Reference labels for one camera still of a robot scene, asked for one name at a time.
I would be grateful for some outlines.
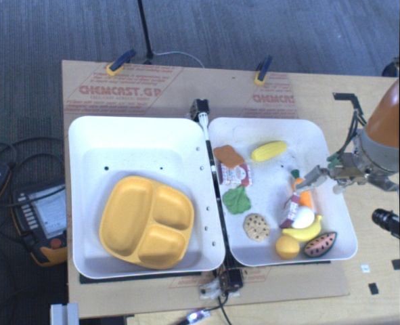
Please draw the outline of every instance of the handheld device screen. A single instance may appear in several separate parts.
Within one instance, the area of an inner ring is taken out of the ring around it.
[[[56,186],[28,195],[31,200],[38,198],[32,204],[47,238],[61,235],[67,226],[66,190],[61,188],[63,186]],[[41,198],[54,192],[53,195]]]

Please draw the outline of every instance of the yellow divided plate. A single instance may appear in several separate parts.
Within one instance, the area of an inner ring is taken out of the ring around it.
[[[183,259],[193,223],[194,207],[185,194],[153,179],[129,176],[111,192],[99,238],[119,259],[168,269]]]

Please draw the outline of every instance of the toy watermelon slice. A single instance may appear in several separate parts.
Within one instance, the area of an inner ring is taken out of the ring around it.
[[[326,254],[336,241],[336,232],[322,234],[309,241],[303,251],[309,257],[320,257]]]

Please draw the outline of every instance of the gray metal part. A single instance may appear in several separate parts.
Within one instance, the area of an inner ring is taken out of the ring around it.
[[[50,318],[51,325],[79,325],[78,304],[51,305]]]
[[[360,133],[360,146],[363,153],[374,164],[390,173],[399,172],[399,148],[385,146],[372,140],[365,129]]]

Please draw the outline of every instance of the black pole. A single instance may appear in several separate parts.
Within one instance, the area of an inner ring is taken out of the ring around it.
[[[150,39],[148,36],[148,29],[147,29],[147,24],[146,24],[146,17],[144,15],[144,7],[143,7],[142,0],[138,0],[138,7],[139,7],[139,15],[141,16],[141,23],[143,24],[144,37],[146,38],[147,59],[152,59],[153,51],[152,51],[152,46],[150,45]]]

